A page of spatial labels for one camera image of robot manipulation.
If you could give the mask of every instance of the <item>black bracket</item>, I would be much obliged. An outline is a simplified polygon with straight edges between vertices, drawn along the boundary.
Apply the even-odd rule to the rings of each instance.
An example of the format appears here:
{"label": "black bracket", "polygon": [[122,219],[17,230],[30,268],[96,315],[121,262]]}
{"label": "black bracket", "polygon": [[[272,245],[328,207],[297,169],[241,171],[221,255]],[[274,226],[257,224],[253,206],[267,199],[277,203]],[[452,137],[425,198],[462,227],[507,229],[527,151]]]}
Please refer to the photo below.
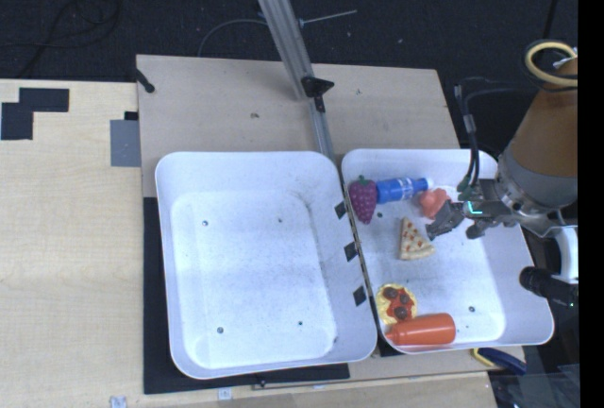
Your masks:
{"label": "black bracket", "polygon": [[306,76],[302,77],[302,87],[306,93],[306,97],[314,98],[314,107],[319,112],[325,112],[325,103],[323,102],[323,94],[333,87],[334,83],[330,80],[320,79],[318,77]]}

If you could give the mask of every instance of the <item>white tray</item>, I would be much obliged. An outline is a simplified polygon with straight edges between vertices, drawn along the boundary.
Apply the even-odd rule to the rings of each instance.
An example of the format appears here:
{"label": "white tray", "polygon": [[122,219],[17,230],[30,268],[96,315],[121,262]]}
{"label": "white tray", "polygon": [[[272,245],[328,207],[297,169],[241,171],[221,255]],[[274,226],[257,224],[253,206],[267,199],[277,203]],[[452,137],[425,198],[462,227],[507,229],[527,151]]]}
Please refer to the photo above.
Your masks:
{"label": "white tray", "polygon": [[183,373],[354,362],[374,350],[376,322],[359,257],[345,254],[354,237],[326,157],[177,152],[160,160],[156,183],[170,350]]}
{"label": "white tray", "polygon": [[[496,161],[480,152],[480,177],[492,179]],[[346,185],[359,175],[382,180],[399,177],[431,178],[434,188],[443,188],[457,201],[457,184],[465,175],[469,150],[358,149],[342,163]],[[465,235],[471,220],[436,237],[436,253],[424,259],[397,258],[400,221],[403,216],[426,235],[424,225],[432,220],[422,215],[417,197],[377,205],[369,225],[356,222],[361,250],[371,288],[395,282],[417,297],[417,314],[449,313],[455,320],[455,341],[442,346],[396,346],[394,349],[422,353],[447,349],[540,345],[553,334],[554,322],[547,300],[520,285],[520,271],[533,260],[520,227],[499,226],[469,240]]]}

